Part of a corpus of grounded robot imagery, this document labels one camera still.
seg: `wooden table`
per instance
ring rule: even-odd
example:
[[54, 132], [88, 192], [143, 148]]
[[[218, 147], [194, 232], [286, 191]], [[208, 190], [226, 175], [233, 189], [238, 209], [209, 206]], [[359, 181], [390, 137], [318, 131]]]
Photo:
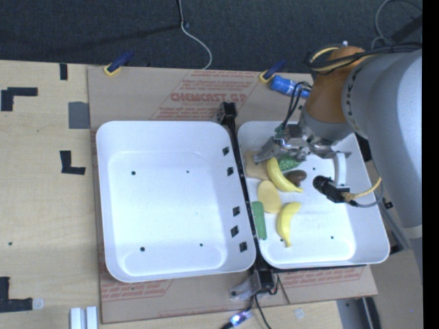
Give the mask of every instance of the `wooden table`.
[[[0, 276], [10, 299], [42, 298], [44, 308], [0, 313], [0, 328], [68, 328], [69, 309], [96, 306], [99, 276], [90, 130], [69, 129], [68, 103], [88, 102], [86, 65], [0, 61], [0, 88], [38, 87], [0, 112]], [[84, 175], [62, 174], [60, 151]], [[294, 310], [301, 308], [304, 317]], [[234, 313], [213, 313], [100, 328], [221, 328]], [[264, 308], [271, 327], [340, 329], [335, 301]], [[260, 314], [240, 328], [264, 328]]]

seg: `wire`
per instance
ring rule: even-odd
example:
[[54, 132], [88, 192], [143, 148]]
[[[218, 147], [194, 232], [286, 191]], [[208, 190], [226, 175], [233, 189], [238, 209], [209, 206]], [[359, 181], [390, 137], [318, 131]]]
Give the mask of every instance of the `wire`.
[[281, 279], [279, 278], [279, 275], [277, 274], [276, 276], [277, 276], [276, 287], [274, 288], [274, 291], [273, 291], [273, 292], [268, 291], [268, 293], [269, 293], [270, 295], [276, 295], [276, 294], [277, 294], [277, 291], [279, 290], [279, 286], [281, 285]]
[[291, 94], [291, 99], [289, 101], [287, 116], [285, 117], [285, 119], [283, 120], [283, 122], [281, 124], [282, 125], [282, 129], [285, 129], [289, 119], [291, 118], [291, 116], [293, 115], [294, 111], [296, 110], [296, 107], [297, 107], [297, 105], [299, 103], [299, 100], [300, 100], [300, 94], [302, 93], [302, 90], [303, 90], [302, 86], [306, 86], [306, 87], [311, 88], [311, 85], [309, 85], [309, 83], [307, 83], [307, 82], [298, 82], [298, 83], [296, 83], [296, 85], [293, 88], [293, 92]]
[[388, 45], [384, 47], [377, 47], [368, 51], [362, 51], [354, 53], [353, 55], [344, 56], [341, 58], [336, 58], [334, 60], [325, 60], [316, 62], [315, 55], [322, 55], [324, 52], [330, 51], [327, 48], [317, 50], [314, 52], [305, 62], [307, 66], [314, 72], [326, 75], [333, 72], [336, 69], [352, 64], [362, 58], [367, 58], [370, 56], [382, 54], [382, 53], [399, 53], [399, 52], [412, 52], [419, 50], [420, 46], [414, 43], [401, 44], [401, 45]]
[[358, 197], [362, 197], [362, 196], [366, 196], [370, 193], [373, 193], [373, 191], [378, 188], [378, 186], [381, 183], [381, 177], [378, 178], [377, 182], [370, 187], [368, 190], [363, 191], [362, 193], [356, 193], [356, 194], [352, 194], [352, 193], [342, 193], [342, 196], [344, 197], [344, 200], [349, 202], [350, 200], [355, 200], [358, 199]]
[[272, 329], [272, 327], [268, 324], [267, 319], [265, 318], [265, 315], [263, 315], [262, 308], [258, 302], [258, 294], [257, 293], [255, 293], [255, 295], [254, 295], [254, 302], [256, 302], [256, 307], [258, 308], [259, 313], [261, 313], [262, 320], [263, 320], [264, 324], [267, 326], [267, 329]]
[[207, 53], [209, 54], [209, 62], [207, 63], [206, 66], [203, 67], [203, 69], [208, 69], [211, 64], [212, 64], [212, 60], [213, 60], [213, 56], [212, 56], [212, 52], [211, 50], [207, 47], [206, 44], [204, 44], [200, 39], [196, 38], [195, 36], [193, 36], [192, 34], [190, 34], [186, 29], [185, 29], [185, 24], [186, 24], [186, 20], [185, 17], [183, 15], [183, 8], [182, 8], [182, 4], [181, 4], [181, 0], [178, 0], [178, 9], [180, 11], [180, 28], [183, 31], [183, 33], [185, 33], [188, 37], [190, 37], [191, 39], [194, 39], [196, 42], [198, 42], [202, 47], [204, 47], [207, 51]]
[[[240, 315], [242, 313], [249, 312], [253, 307], [253, 302], [254, 302], [254, 298], [252, 296], [250, 298], [250, 301], [248, 302], [247, 308], [245, 310], [239, 312], [238, 315]], [[224, 324], [221, 329], [231, 329], [231, 328], [234, 328], [236, 325], [238, 325], [238, 324], [234, 324], [234, 323], [232, 323], [232, 321], [229, 321], [228, 323]]]
[[361, 207], [361, 208], [368, 208], [368, 207], [376, 206], [377, 204], [379, 204], [379, 202], [383, 199], [383, 196], [384, 196], [384, 188], [381, 184], [381, 181], [380, 181], [380, 185], [381, 185], [381, 192], [380, 192], [379, 196], [376, 197], [376, 200], [374, 202], [371, 202], [370, 204], [359, 204], [355, 200], [351, 200], [348, 203], [352, 206]]
[[383, 7], [391, 0], [384, 0], [383, 3], [378, 7], [377, 13], [375, 14], [375, 30], [377, 31], [378, 36], [372, 41], [372, 45], [371, 45], [371, 49], [374, 48], [375, 43], [378, 40], [384, 40], [386, 43], [388, 43], [389, 45], [394, 44], [391, 40], [387, 39], [383, 33], [381, 32], [381, 30], [379, 29], [379, 23], [378, 23], [378, 17], [379, 14], [381, 13]]

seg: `blue clamp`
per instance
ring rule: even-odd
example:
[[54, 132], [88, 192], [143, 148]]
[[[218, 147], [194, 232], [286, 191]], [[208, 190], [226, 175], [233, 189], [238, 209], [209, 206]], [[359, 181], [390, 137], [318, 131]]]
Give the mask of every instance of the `blue clamp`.
[[121, 66], [130, 61], [133, 56], [133, 51], [124, 52], [118, 58], [113, 60], [113, 62], [104, 67], [104, 73], [107, 74], [108, 77], [114, 76], [116, 73], [120, 72]]
[[301, 97], [309, 96], [308, 89], [303, 88], [301, 85], [297, 86], [297, 82], [295, 82], [294, 80], [282, 78], [280, 75], [275, 75], [273, 77], [270, 88], [271, 90], [278, 91], [279, 93], [287, 96], [294, 96], [297, 93], [299, 93]]
[[270, 69], [262, 72], [259, 75], [259, 80], [262, 83], [267, 84], [274, 77], [274, 74], [276, 72], [282, 71], [284, 69], [286, 63], [287, 62], [284, 60], [276, 62]]

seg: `yellow banana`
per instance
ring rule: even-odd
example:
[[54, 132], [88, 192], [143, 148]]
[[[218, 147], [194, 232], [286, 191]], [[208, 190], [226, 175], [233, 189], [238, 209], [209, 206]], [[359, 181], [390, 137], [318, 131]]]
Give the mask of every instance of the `yellow banana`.
[[279, 168], [279, 163], [277, 162], [277, 158], [271, 157], [267, 161], [267, 172], [271, 181], [274, 183], [274, 185], [276, 185], [276, 188], [278, 188], [280, 191], [283, 192], [296, 191], [298, 193], [303, 192], [302, 188], [298, 188], [283, 175], [281, 169]]
[[290, 202], [286, 204], [277, 217], [276, 229], [278, 234], [285, 241], [285, 246], [290, 247], [290, 228], [291, 228], [291, 218], [299, 211], [302, 204], [300, 202]]

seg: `gray robot arm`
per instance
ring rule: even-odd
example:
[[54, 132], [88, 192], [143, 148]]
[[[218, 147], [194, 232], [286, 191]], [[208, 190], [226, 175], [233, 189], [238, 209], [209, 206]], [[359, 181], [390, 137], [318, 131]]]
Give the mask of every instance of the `gray robot arm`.
[[344, 84], [342, 108], [369, 142], [422, 278], [422, 49], [361, 62]]

